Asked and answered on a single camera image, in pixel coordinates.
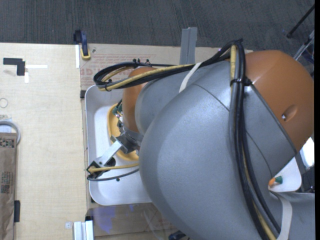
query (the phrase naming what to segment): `black cable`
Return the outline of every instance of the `black cable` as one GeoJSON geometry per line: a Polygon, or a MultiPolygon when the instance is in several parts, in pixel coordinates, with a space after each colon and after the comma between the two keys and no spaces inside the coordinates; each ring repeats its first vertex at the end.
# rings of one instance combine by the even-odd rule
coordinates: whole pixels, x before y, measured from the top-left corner
{"type": "Polygon", "coordinates": [[[151,67],[172,67],[172,66],[177,66],[177,65],[171,65],[171,64],[154,64],[150,63],[151,67]]]}
{"type": "Polygon", "coordinates": [[[117,103],[117,105],[115,106],[116,108],[119,108],[120,104],[122,103],[122,99],[120,99],[120,101],[117,103]]]}
{"type": "MultiPolygon", "coordinates": [[[[239,66],[235,70],[235,79],[244,79],[245,75],[245,51],[241,44],[241,41],[235,42],[235,45],[238,48],[238,56],[239,56],[239,66]]],[[[241,127],[242,127],[242,119],[243,119],[243,101],[244,101],[244,91],[245,85],[243,82],[234,82],[232,85],[232,96],[231,96],[231,104],[230,104],[230,116],[229,116],[229,127],[230,127],[230,137],[231,142],[234,144],[233,150],[236,156],[236,163],[238,167],[239,178],[241,182],[241,188],[244,195],[244,199],[252,218],[252,221],[263,240],[268,240],[268,236],[264,228],[262,227],[260,220],[258,218],[258,214],[254,207],[254,201],[251,196],[251,192],[249,189],[249,182],[246,176],[246,168],[244,164],[243,157],[243,145],[242,145],[242,137],[241,137],[241,127]]]]}
{"type": "Polygon", "coordinates": [[[248,147],[245,119],[244,119],[243,115],[242,115],[242,130],[241,130],[241,132],[242,132],[242,146],[243,146],[244,156],[245,156],[245,160],[246,160],[246,166],[247,166],[248,174],[249,174],[253,189],[254,189],[256,196],[258,197],[258,200],[261,203],[265,213],[267,214],[268,218],[270,219],[274,228],[276,229],[276,231],[279,234],[281,231],[281,228],[279,227],[277,221],[275,220],[274,216],[272,215],[271,211],[269,210],[269,207],[268,207],[268,205],[267,205],[267,203],[261,193],[261,190],[260,190],[258,182],[257,182],[256,175],[255,175],[255,172],[254,172],[254,169],[252,166],[251,157],[250,157],[250,153],[249,153],[249,147],[248,147]]]}
{"type": "Polygon", "coordinates": [[[121,174],[121,175],[118,175],[118,176],[114,176],[114,177],[109,177],[109,178],[91,178],[90,177],[90,174],[86,177],[86,179],[88,181],[91,181],[91,182],[104,182],[104,181],[111,181],[111,180],[116,180],[116,179],[120,179],[120,178],[123,178],[123,177],[126,177],[126,176],[129,176],[131,174],[134,174],[136,172],[139,171],[139,168],[138,169],[135,169],[135,170],[132,170],[128,173],[125,173],[125,174],[121,174]]]}
{"type": "MultiPolygon", "coordinates": [[[[228,42],[226,45],[224,45],[214,56],[212,56],[211,58],[207,59],[206,61],[202,62],[201,65],[199,66],[199,68],[211,65],[213,63],[219,62],[222,59],[221,58],[228,58],[229,55],[224,54],[230,47],[232,44],[234,44],[237,41],[241,41],[241,40],[233,40],[228,42]]],[[[99,87],[99,88],[105,88],[107,89],[107,87],[111,87],[112,85],[115,85],[117,83],[122,82],[123,80],[119,80],[116,82],[102,82],[101,80],[103,79],[103,77],[107,74],[109,74],[112,71],[115,71],[117,69],[120,68],[124,68],[124,67],[138,67],[138,66],[144,66],[144,67],[150,67],[150,64],[147,63],[140,63],[140,62],[123,62],[117,65],[113,65],[107,68],[104,68],[102,70],[100,70],[97,74],[95,74],[95,76],[93,77],[93,81],[95,82],[95,84],[99,87]]],[[[130,82],[126,85],[120,86],[116,89],[124,89],[124,88],[128,88],[128,87],[132,87],[132,86],[136,86],[136,85],[140,85],[155,79],[159,79],[159,78],[164,78],[167,76],[171,76],[174,74],[178,74],[181,72],[185,72],[188,70],[191,70],[194,67],[194,64],[189,65],[189,66],[184,66],[184,67],[180,67],[177,69],[173,69],[170,71],[166,71],[166,72],[160,72],[157,74],[153,74],[153,75],[149,75],[140,79],[137,79],[136,81],[130,82]]]]}

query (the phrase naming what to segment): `metal rod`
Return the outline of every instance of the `metal rod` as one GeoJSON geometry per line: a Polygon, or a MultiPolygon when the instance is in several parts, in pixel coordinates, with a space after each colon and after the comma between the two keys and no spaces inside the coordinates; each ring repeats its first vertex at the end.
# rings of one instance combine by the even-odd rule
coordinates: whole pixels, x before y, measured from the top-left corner
{"type": "Polygon", "coordinates": [[[291,38],[292,34],[297,30],[302,22],[309,16],[309,14],[314,10],[315,4],[306,12],[306,14],[299,20],[299,22],[291,29],[291,31],[286,35],[287,38],[291,38]]]}
{"type": "Polygon", "coordinates": [[[115,141],[104,153],[102,156],[95,159],[95,161],[103,166],[107,165],[107,162],[119,151],[121,148],[121,143],[119,141],[115,141]]]}

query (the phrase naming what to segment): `metal bracket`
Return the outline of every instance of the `metal bracket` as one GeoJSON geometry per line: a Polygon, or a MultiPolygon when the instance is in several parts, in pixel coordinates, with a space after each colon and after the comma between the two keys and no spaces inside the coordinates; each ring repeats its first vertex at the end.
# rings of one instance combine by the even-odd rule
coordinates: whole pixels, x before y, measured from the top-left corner
{"type": "Polygon", "coordinates": [[[73,223],[73,240],[94,240],[94,222],[86,220],[85,222],[76,221],[73,223]]]}
{"type": "Polygon", "coordinates": [[[297,61],[299,57],[303,54],[303,52],[308,48],[312,41],[315,40],[315,30],[311,32],[308,36],[308,40],[304,42],[304,44],[299,48],[299,50],[295,53],[293,58],[297,61]]]}
{"type": "MultiPolygon", "coordinates": [[[[86,169],[87,171],[89,171],[90,167],[95,167],[95,168],[107,167],[108,162],[119,150],[121,150],[125,154],[128,154],[138,148],[138,146],[134,145],[133,143],[127,140],[125,133],[121,134],[118,137],[114,137],[112,135],[110,139],[113,142],[113,144],[103,153],[102,156],[97,157],[95,160],[93,160],[90,163],[90,165],[86,169]]],[[[94,173],[91,173],[90,176],[96,179],[97,177],[101,176],[105,172],[106,171],[94,172],[94,173]]]]}
{"type": "Polygon", "coordinates": [[[196,27],[182,29],[180,65],[196,63],[197,34],[198,29],[196,27]]]}

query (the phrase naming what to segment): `clamp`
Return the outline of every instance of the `clamp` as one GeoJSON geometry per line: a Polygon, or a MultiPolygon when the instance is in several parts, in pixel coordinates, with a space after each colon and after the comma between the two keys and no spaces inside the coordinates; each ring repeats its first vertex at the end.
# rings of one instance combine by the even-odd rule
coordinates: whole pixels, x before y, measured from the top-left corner
{"type": "Polygon", "coordinates": [[[86,32],[80,29],[76,30],[73,34],[73,41],[75,44],[81,44],[80,54],[83,60],[89,60],[91,58],[90,51],[87,44],[86,32]]]}

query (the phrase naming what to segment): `gray carpet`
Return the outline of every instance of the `gray carpet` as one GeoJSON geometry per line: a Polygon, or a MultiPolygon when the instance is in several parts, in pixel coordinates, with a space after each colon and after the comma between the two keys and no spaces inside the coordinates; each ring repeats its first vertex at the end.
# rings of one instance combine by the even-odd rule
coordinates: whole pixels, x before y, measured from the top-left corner
{"type": "Polygon", "coordinates": [[[0,42],[180,46],[181,31],[198,28],[198,47],[221,47],[243,38],[251,50],[293,55],[315,26],[314,11],[286,33],[315,0],[0,0],[0,42]]]}

